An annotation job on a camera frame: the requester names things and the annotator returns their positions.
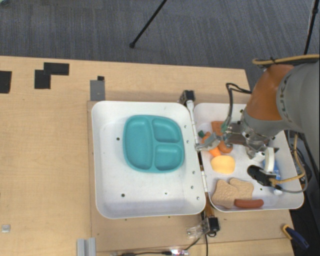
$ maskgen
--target blue object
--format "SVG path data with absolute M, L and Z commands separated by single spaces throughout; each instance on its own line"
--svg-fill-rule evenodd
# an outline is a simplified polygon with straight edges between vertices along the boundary
M 309 248 L 308 242 L 300 235 L 297 231 L 290 227 L 286 227 L 285 231 L 292 237 L 292 239 L 301 247 L 301 249 L 306 250 Z
M 181 130 L 169 118 L 134 115 L 124 125 L 123 154 L 127 164 L 137 171 L 172 172 L 184 162 Z

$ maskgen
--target gray carpet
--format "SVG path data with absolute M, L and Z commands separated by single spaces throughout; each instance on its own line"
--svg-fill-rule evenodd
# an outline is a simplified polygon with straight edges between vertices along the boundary
M 0 55 L 245 69 L 301 55 L 314 0 L 11 0 L 0 7 Z M 309 53 L 319 53 L 319 14 Z

